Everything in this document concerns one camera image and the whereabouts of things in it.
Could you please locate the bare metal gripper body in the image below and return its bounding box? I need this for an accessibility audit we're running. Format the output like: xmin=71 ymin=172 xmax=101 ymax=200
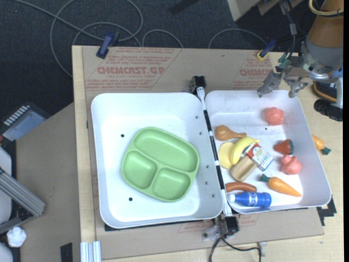
xmin=279 ymin=55 xmax=338 ymax=86

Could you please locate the pink toy ice cream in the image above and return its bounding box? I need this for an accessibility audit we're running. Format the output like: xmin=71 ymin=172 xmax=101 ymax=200
xmin=280 ymin=154 xmax=303 ymax=175
xmin=264 ymin=106 xmax=285 ymax=127

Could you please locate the white plastic tray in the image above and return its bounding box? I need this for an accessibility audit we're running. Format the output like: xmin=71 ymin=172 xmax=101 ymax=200
xmin=204 ymin=89 xmax=333 ymax=215
xmin=91 ymin=92 xmax=225 ymax=230

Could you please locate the orange carrot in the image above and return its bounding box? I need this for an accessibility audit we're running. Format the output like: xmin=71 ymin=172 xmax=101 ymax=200
xmin=259 ymin=173 xmax=303 ymax=198
xmin=311 ymin=134 xmax=332 ymax=156

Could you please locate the red strawberry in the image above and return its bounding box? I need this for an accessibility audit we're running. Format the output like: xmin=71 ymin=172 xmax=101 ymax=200
xmin=273 ymin=139 xmax=296 ymax=156

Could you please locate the brown toy chicken drumstick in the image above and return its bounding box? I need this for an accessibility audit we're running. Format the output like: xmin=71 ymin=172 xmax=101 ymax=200
xmin=214 ymin=124 xmax=247 ymax=142

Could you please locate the yellow banana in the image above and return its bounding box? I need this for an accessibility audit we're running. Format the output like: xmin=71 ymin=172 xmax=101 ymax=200
xmin=229 ymin=136 xmax=261 ymax=166

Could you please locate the white red blue carton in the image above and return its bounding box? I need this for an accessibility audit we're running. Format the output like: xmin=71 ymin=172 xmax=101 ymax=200
xmin=242 ymin=142 xmax=275 ymax=172

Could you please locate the thin black and white rod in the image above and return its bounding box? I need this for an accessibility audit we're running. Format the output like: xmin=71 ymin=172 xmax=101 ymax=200
xmin=196 ymin=86 xmax=233 ymax=217

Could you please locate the pale yellow round slice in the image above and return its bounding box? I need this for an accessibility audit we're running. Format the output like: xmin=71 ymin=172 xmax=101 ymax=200
xmin=218 ymin=141 xmax=236 ymax=170

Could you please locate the beige toy bread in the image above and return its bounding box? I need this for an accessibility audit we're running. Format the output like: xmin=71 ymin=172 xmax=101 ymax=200
xmin=229 ymin=155 xmax=258 ymax=183

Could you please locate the brown cardboard board red print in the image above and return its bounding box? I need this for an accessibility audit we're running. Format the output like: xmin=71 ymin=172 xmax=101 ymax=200
xmin=81 ymin=45 xmax=326 ymax=260

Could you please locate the brown sausage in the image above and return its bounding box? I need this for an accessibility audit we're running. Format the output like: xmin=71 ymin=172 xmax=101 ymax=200
xmin=224 ymin=181 xmax=257 ymax=194

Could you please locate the blue bottle white cap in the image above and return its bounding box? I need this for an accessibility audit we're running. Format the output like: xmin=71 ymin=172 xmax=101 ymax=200
xmin=227 ymin=191 xmax=273 ymax=209

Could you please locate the green divided plate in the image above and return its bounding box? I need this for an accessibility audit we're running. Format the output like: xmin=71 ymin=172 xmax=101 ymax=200
xmin=120 ymin=126 xmax=201 ymax=204

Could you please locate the black cylinder on white bracket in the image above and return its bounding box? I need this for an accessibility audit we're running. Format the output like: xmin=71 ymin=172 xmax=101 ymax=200
xmin=313 ymin=75 xmax=344 ymax=122

